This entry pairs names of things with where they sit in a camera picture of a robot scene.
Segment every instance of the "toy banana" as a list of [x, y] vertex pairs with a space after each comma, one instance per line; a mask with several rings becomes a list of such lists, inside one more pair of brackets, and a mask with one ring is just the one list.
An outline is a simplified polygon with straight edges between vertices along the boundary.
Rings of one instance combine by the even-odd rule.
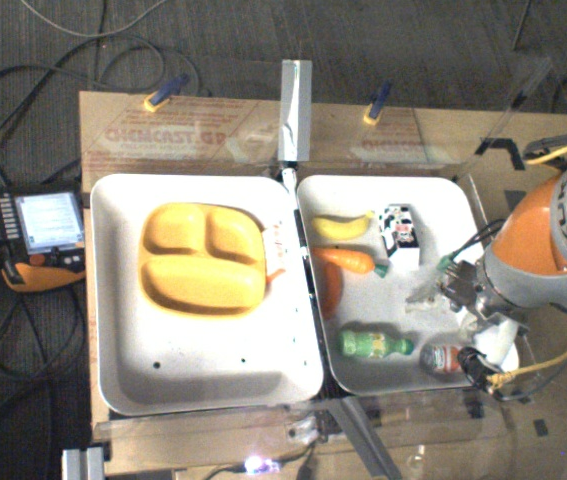
[[332, 240], [352, 240], [364, 234], [374, 218], [374, 212], [347, 221], [335, 220], [327, 217], [314, 217], [312, 227], [324, 238]]

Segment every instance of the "white cable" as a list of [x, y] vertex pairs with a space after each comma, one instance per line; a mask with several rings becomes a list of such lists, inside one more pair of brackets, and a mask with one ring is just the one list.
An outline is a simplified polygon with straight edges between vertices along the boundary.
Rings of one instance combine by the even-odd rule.
[[128, 23], [124, 27], [121, 27], [117, 30], [113, 30], [112, 32], [103, 32], [103, 33], [100, 33], [100, 34], [84, 34], [82, 32], [76, 32], [75, 30], [70, 30], [70, 29], [67, 29], [65, 27], [62, 27], [61, 25], [54, 23], [52, 20], [50, 20], [49, 18], [47, 18], [43, 14], [41, 14], [39, 11], [37, 11], [27, 0], [20, 0], [20, 1], [33, 14], [38, 16], [40, 19], [42, 19], [48, 25], [51, 25], [52, 27], [54, 27], [57, 30], [60, 30], [61, 32], [65, 32], [66, 34], [70, 34], [70, 35], [73, 35], [73, 36], [76, 36], [76, 37], [83, 37], [85, 39], [100, 39], [100, 38], [109, 37], [109, 36], [112, 36], [112, 35], [115, 35], [115, 34], [120, 34], [121, 32], [125, 32], [126, 30], [129, 30], [134, 25], [136, 25], [139, 21], [144, 19], [148, 14], [155, 11], [156, 9], [161, 7], [163, 4], [169, 2], [170, 0], [160, 0], [157, 3], [155, 3], [153, 6], [151, 6], [149, 9], [146, 9], [145, 11], [143, 11], [137, 18], [132, 20], [130, 23]]

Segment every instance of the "dark floor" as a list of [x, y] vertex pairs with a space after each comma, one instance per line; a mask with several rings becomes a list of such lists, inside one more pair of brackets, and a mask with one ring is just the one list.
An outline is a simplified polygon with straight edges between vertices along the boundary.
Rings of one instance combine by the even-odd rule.
[[[102, 25], [103, 0], [29, 1], [59, 25], [94, 33], [122, 27], [159, 0], [107, 0]], [[185, 92], [200, 96], [278, 99], [280, 61], [301, 58], [313, 61], [317, 102], [365, 104], [391, 78], [391, 105], [504, 110], [519, 67], [530, 56], [547, 57], [557, 83], [528, 109], [566, 113], [567, 0], [533, 0], [513, 51], [525, 3], [173, 0], [128, 33], [161, 47], [163, 80], [191, 70], [182, 57], [187, 56], [200, 83]], [[40, 65], [56, 63], [82, 41], [44, 23], [19, 0], [0, 0], [0, 123], [46, 73]], [[138, 44], [121, 37], [90, 43], [63, 64], [87, 79], [55, 74], [27, 101], [0, 131], [0, 166], [7, 181], [38, 183], [78, 159], [79, 90], [150, 92], [157, 60], [147, 49], [134, 49]], [[35, 64], [36, 69], [2, 71]], [[62, 177], [77, 173], [73, 167]], [[75, 292], [83, 310], [84, 287]], [[0, 277], [0, 322], [16, 308], [0, 341], [0, 368], [10, 368], [0, 371], [0, 479], [59, 478], [61, 450], [90, 442], [80, 319], [65, 290], [22, 302]], [[53, 356], [70, 336], [49, 382], [11, 378], [39, 370], [43, 356]]]

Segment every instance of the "toy carrot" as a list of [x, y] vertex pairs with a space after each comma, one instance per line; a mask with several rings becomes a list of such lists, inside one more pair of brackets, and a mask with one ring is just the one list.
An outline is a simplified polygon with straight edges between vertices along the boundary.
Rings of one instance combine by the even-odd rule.
[[350, 272], [367, 274], [374, 270], [374, 260], [372, 256], [364, 252], [322, 247], [312, 247], [311, 252], [316, 257], [329, 263], [334, 263]]
[[323, 267], [323, 295], [321, 297], [321, 315], [329, 320], [336, 314], [336, 307], [341, 301], [343, 280], [341, 269], [334, 263], [326, 263]]

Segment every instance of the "blue and yellow clip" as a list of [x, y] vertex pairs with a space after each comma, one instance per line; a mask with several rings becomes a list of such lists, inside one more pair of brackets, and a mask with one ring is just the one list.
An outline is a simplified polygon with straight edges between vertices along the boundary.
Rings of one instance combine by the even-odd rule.
[[156, 112], [168, 101], [170, 101], [170, 96], [176, 96], [180, 94], [183, 86], [185, 86], [189, 81], [190, 77], [183, 73], [182, 75], [173, 78], [169, 82], [166, 82], [158, 91], [150, 94], [143, 100], [145, 110]]
[[363, 116], [363, 121], [367, 124], [375, 125], [381, 119], [381, 111], [383, 110], [383, 105], [390, 95], [390, 89], [392, 88], [392, 82], [386, 80], [381, 88], [376, 94], [373, 94], [370, 98], [370, 105], [365, 111]]

